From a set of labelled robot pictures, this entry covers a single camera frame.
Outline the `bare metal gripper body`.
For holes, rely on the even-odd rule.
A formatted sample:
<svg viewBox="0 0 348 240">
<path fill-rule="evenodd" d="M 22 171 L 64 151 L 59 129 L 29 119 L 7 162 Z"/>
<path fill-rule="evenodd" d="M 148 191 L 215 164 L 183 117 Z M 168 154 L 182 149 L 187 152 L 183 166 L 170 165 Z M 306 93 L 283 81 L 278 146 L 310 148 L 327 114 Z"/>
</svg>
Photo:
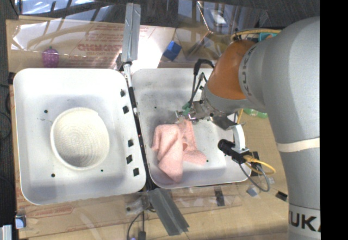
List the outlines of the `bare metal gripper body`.
<svg viewBox="0 0 348 240">
<path fill-rule="evenodd" d="M 218 116 L 218 111 L 215 110 L 208 102 L 204 100 L 194 101 L 191 104 L 188 115 L 195 116 L 200 120 L 211 120 Z"/>
</svg>

